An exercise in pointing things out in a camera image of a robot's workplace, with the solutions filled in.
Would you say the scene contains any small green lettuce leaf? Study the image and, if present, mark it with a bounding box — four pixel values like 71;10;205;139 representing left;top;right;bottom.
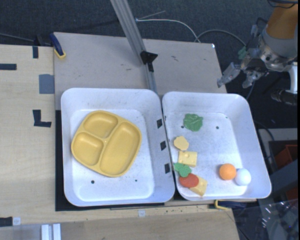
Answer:
173;162;193;178

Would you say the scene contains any yellow cheese wedge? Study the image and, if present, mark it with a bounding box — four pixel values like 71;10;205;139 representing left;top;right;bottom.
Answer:
189;175;209;198

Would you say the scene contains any yellow wavy biscuit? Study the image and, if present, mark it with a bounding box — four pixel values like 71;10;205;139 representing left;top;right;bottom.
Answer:
173;135;190;152

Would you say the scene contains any large green lettuce leaf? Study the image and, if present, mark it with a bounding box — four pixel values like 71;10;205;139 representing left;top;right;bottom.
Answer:
182;113;204;133

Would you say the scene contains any yellow divided plate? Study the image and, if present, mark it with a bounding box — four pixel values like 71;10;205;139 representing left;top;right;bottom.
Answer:
70;110;143;178

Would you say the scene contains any orange ball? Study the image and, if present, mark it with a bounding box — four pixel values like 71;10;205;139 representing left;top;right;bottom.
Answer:
218;163;238;181

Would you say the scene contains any white plastic tray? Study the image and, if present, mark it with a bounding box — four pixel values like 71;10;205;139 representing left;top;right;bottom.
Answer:
161;91;273;202
60;87;176;208

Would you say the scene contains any black cylinder on white bracket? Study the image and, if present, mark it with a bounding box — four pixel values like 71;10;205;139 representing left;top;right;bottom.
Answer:
269;61;299;107

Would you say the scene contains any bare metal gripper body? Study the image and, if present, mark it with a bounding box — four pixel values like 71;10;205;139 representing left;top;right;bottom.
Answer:
240;42;297;78

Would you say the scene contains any white ball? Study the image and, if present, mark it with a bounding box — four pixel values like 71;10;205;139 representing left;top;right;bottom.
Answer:
234;168;252;187

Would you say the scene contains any pale wood board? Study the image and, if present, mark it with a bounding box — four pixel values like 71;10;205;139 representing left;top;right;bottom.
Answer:
53;31;257;208

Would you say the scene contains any red tomato slice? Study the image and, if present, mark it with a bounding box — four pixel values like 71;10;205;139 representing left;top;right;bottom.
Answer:
178;173;200;189

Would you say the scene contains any yellow square cheese slice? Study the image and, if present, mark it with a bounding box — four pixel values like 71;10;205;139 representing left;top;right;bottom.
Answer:
177;150;199;168

